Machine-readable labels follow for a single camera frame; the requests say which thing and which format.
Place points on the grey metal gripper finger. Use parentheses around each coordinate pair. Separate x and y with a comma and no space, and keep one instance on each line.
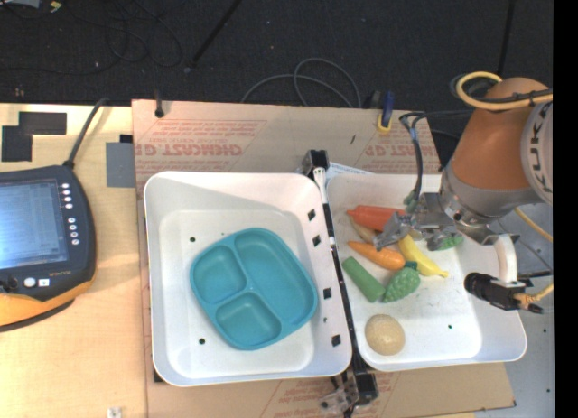
(440,238)
(394,231)

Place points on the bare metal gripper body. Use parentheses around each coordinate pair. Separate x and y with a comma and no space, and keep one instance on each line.
(433,215)

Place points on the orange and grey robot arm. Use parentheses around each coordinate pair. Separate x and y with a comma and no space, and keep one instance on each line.
(490,154)

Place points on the green broccoli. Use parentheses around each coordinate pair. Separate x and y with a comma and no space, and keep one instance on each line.
(454,242)

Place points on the orange carrot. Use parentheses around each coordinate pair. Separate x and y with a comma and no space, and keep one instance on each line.
(379,256)

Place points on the yellow banana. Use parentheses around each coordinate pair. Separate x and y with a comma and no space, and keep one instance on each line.
(422,260)

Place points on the pale beige toy sausage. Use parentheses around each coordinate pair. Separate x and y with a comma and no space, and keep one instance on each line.
(363,231)

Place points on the green grapes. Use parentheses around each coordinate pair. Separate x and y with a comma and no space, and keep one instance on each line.
(401,285)

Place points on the green cylinder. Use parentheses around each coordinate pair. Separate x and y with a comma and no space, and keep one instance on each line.
(363,280)

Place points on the thin black and white rod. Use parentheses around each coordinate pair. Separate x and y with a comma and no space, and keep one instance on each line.
(336,253)

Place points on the white plastic tray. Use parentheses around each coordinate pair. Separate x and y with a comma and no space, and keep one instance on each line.
(433,321)
(180,199)

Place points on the beige round bread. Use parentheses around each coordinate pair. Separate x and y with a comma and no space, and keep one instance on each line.
(385,335)

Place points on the blue divided plate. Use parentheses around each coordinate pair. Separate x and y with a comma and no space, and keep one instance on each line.
(253,287)

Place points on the brown cardboard board red print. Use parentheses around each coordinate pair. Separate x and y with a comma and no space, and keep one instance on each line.
(271,141)

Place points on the black cylinder on white bracket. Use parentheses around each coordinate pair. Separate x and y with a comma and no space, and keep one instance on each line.
(494,290)

